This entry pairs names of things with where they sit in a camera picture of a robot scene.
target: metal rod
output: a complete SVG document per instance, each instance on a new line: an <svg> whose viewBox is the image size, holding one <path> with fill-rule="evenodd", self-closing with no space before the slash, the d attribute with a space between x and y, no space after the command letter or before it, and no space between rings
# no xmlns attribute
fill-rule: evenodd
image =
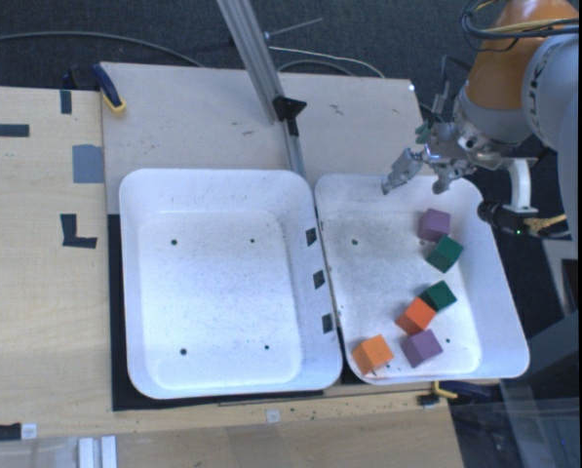
<svg viewBox="0 0 582 468"><path fill-rule="evenodd" d="M292 26L283 27L282 29L276 29L275 31L265 31L264 38L268 40L270 37L274 35L279 35L281 33L286 33L287 31L293 31L294 29L299 29L301 27L309 26L310 24L316 24L317 22L321 22L323 18L316 18L307 20L306 22L300 22L299 24L294 24Z"/></svg>
<svg viewBox="0 0 582 468"><path fill-rule="evenodd" d="M252 79L260 103L271 123L279 122L273 100L284 97L278 71L266 46L250 0L216 0L228 25L243 64ZM303 156L297 136L293 136L285 126L285 139L291 169L305 176Z"/></svg>

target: gray tape square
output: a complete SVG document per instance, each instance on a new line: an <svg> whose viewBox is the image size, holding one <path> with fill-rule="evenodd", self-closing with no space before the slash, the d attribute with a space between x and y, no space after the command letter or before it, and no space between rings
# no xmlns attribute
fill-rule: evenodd
<svg viewBox="0 0 582 468"><path fill-rule="evenodd" d="M74 183L103 183L102 148L91 144L72 146L72 167Z"/></svg>

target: wooden cube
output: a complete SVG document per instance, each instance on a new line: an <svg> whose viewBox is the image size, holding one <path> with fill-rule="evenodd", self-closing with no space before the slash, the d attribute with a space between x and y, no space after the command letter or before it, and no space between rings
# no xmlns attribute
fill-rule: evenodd
<svg viewBox="0 0 582 468"><path fill-rule="evenodd" d="M395 323L407 334L417 334L429 326L435 315L436 310L417 296Z"/></svg>
<svg viewBox="0 0 582 468"><path fill-rule="evenodd" d="M440 238L436 247L427 256L427 261L446 273L457 261L464 247L448 236Z"/></svg>
<svg viewBox="0 0 582 468"><path fill-rule="evenodd" d="M401 349L413 368L443 352L443 347L431 330L410 336L401 344Z"/></svg>
<svg viewBox="0 0 582 468"><path fill-rule="evenodd" d="M420 216L418 220L418 237L426 241L438 243L440 238L450 233L450 214L433 208Z"/></svg>
<svg viewBox="0 0 582 468"><path fill-rule="evenodd" d="M436 312L440 312L455 301L457 297L445 281L439 281L422 292L419 297Z"/></svg>
<svg viewBox="0 0 582 468"><path fill-rule="evenodd" d="M381 334L364 340L353 349L351 355L362 374L376 370L395 358Z"/></svg>

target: orange cube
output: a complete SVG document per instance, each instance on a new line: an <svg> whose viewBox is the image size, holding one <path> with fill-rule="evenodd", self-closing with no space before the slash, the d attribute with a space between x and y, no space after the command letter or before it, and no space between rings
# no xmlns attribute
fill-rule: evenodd
<svg viewBox="0 0 582 468"><path fill-rule="evenodd" d="M353 349L351 355L362 374L367 374L395 358L381 334L364 340Z"/></svg>
<svg viewBox="0 0 582 468"><path fill-rule="evenodd" d="M435 315L436 311L417 296L395 323L412 336L424 331Z"/></svg>

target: black mat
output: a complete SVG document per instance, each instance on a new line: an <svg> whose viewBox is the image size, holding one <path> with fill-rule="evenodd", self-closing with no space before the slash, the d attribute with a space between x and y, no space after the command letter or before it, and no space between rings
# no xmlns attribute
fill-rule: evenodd
<svg viewBox="0 0 582 468"><path fill-rule="evenodd" d="M152 399L140 393L128 375L126 360L126 320L124 315L124 283L122 272L122 236L120 216L108 216L108 274L111 319L111 379L113 410L157 410L262 400L318 397L323 391L226 395L186 399Z"/></svg>

